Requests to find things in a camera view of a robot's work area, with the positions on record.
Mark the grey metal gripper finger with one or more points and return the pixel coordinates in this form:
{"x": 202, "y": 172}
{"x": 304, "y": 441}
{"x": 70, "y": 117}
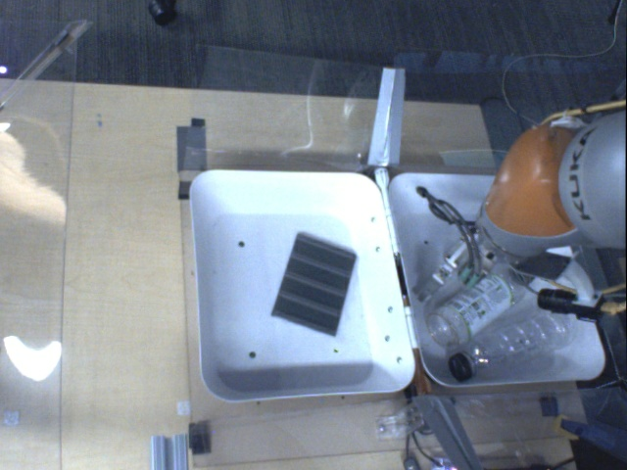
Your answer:
{"x": 442, "y": 277}
{"x": 454, "y": 255}

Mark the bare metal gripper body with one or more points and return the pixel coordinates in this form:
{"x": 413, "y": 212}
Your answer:
{"x": 482, "y": 257}

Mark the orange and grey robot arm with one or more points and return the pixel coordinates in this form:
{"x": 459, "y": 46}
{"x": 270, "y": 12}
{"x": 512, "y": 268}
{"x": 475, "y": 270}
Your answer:
{"x": 539, "y": 189}

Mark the thin black and white rod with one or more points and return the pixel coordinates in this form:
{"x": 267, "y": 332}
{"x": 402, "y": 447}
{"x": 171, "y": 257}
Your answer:
{"x": 400, "y": 272}

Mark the clear plastic bottle white label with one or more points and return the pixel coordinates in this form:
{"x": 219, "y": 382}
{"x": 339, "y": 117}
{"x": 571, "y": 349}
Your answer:
{"x": 470, "y": 309}

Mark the white plastic tray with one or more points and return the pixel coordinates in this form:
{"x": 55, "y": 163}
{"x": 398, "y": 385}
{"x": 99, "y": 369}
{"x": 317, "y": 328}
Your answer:
{"x": 255, "y": 282}
{"x": 416, "y": 223}

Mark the clear plastic bottle black cap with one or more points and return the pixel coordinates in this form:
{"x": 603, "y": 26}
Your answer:
{"x": 519, "y": 338}

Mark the dark grey ribbed rectangular block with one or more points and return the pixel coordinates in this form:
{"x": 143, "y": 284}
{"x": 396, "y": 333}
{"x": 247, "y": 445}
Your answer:
{"x": 315, "y": 284}

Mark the black cylinder on white bracket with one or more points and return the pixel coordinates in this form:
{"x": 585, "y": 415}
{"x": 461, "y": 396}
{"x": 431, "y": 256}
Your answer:
{"x": 558, "y": 300}

